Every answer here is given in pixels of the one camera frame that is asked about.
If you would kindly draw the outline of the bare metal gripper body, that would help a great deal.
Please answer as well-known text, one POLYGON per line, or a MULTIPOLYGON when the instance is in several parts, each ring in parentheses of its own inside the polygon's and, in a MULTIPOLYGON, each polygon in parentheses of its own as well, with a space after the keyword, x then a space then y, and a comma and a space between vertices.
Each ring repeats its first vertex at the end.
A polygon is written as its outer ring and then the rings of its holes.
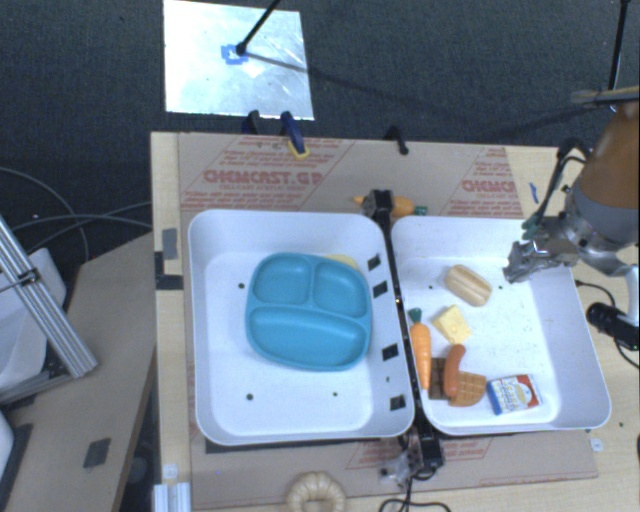
POLYGON ((532 215, 528 219, 528 253, 545 253, 545 269, 574 266, 578 261, 600 268, 601 242, 594 226, 579 215, 532 215))

